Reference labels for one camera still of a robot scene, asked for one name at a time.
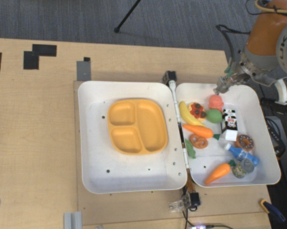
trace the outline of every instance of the white bottle cap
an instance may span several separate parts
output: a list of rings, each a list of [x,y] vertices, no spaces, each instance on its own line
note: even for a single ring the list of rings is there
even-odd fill
[[[227,143],[227,144],[225,145],[224,149],[228,151],[228,150],[230,149],[230,147],[231,147],[231,145],[230,145],[229,143]]]

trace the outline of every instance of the blue bottle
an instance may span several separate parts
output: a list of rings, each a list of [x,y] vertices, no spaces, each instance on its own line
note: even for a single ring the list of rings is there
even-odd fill
[[[248,158],[253,162],[255,166],[257,166],[259,163],[259,159],[257,157],[251,155],[250,153],[244,151],[243,149],[239,147],[231,146],[231,144],[228,143],[226,144],[224,149],[230,151],[233,154],[233,156],[240,161],[245,158]]]

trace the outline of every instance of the green ball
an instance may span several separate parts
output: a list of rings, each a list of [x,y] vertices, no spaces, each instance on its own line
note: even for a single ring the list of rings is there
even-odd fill
[[[217,109],[210,109],[206,112],[207,120],[212,123],[220,123],[222,121],[222,113]]]

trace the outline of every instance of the orange divided plate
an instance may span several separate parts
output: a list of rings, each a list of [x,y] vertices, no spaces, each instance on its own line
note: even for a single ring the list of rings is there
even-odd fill
[[[161,108],[147,99],[126,99],[113,103],[107,113],[110,140],[127,155],[153,154],[168,143]]]

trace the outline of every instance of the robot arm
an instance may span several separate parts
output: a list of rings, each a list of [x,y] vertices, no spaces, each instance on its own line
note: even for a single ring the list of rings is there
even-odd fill
[[[287,73],[287,0],[256,0],[262,13],[258,16],[249,34],[239,62],[230,61],[220,77],[216,94],[225,93],[235,84],[244,84],[249,79],[271,86],[275,84],[280,104],[287,104],[287,88],[283,79],[273,79],[267,74],[280,65]]]

